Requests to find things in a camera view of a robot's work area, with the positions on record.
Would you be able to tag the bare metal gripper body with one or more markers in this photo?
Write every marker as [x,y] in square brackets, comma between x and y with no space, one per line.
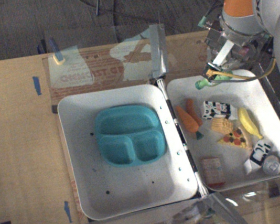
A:
[216,36]

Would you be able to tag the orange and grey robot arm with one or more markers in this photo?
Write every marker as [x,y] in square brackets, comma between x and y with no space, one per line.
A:
[270,1]

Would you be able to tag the green bottle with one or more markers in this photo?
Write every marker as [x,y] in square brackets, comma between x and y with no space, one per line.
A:
[201,83]

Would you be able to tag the cow print milk carton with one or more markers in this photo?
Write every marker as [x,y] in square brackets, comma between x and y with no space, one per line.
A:
[215,109]

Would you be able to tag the brown cardboard board red print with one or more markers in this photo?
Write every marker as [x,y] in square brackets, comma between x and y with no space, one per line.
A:
[134,64]

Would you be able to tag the orange carrot with green top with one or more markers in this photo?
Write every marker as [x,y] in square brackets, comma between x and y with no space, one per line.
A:
[188,122]

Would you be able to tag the yellow banana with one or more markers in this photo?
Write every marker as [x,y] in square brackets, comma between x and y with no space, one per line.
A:
[248,122]

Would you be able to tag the pizza slice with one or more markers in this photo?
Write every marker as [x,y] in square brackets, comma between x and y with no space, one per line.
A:
[236,139]

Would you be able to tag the black and white carton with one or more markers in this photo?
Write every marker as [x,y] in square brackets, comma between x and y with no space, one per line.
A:
[259,152]

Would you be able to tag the blue divided plate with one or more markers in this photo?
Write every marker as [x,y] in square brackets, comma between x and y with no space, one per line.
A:
[129,134]

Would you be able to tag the white plastic tray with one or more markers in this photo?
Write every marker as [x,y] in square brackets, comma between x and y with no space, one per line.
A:
[131,184]
[232,173]

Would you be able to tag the clear plastic bottle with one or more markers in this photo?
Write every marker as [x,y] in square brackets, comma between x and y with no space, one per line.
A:
[271,165]

